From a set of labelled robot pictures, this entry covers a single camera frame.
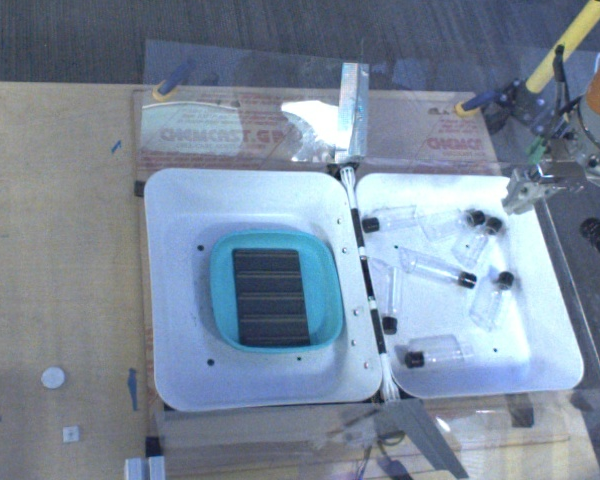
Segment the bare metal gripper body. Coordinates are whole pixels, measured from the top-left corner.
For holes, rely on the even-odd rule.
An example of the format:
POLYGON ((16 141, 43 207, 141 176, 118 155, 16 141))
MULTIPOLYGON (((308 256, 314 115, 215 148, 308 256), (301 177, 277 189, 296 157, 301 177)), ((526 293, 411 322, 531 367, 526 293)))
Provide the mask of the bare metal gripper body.
POLYGON ((589 139, 552 139, 539 162, 541 177, 552 184, 600 188, 600 148, 589 139))

